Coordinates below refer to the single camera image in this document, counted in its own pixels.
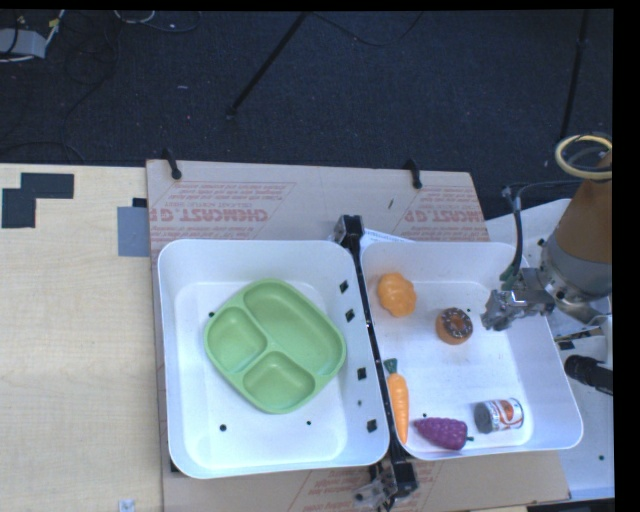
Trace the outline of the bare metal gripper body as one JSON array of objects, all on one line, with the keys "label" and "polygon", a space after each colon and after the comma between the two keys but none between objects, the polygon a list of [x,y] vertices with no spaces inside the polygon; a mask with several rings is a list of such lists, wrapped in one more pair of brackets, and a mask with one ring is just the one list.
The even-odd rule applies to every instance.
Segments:
[{"label": "bare metal gripper body", "polygon": [[501,315],[504,322],[528,316],[548,316],[558,310],[579,322],[600,322],[611,315],[599,294],[571,283],[551,267],[513,267],[501,274]]}]

